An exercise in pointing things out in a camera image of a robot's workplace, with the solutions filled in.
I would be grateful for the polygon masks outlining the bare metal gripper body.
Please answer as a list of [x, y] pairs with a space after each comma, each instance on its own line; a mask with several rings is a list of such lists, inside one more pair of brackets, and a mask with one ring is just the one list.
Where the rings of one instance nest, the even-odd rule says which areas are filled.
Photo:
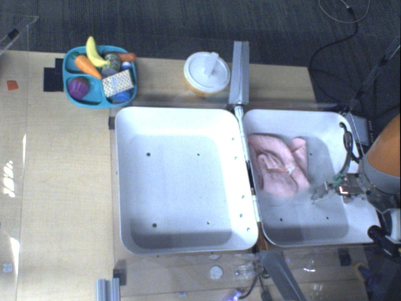
[[371, 203], [375, 186], [362, 172], [347, 173], [341, 177], [341, 183], [335, 187], [335, 192], [342, 196], [345, 202], [360, 198]]

